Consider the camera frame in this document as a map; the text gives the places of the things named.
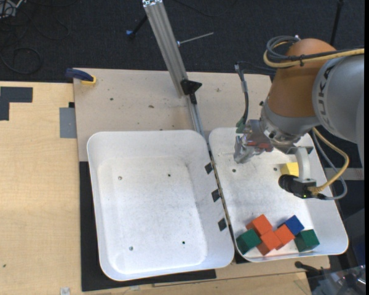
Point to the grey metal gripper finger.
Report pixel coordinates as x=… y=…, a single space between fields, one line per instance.
x=251 y=154
x=239 y=152

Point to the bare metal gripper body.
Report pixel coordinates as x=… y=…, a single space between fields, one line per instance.
x=259 y=135

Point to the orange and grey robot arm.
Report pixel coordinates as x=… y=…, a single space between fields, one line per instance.
x=298 y=84

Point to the white plastic tray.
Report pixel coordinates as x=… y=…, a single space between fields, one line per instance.
x=255 y=195
x=153 y=207

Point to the yellow cube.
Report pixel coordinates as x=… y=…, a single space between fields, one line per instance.
x=290 y=168

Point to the orange cube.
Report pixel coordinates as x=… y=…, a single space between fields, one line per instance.
x=260 y=224
x=285 y=234
x=270 y=242

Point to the blue cube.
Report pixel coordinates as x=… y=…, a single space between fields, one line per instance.
x=294 y=224

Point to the green cube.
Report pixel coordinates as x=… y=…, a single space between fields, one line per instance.
x=307 y=240
x=248 y=241

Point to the pale flat board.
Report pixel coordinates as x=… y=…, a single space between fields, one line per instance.
x=132 y=106

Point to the black cylinder on white bracket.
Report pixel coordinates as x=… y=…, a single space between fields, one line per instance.
x=296 y=185

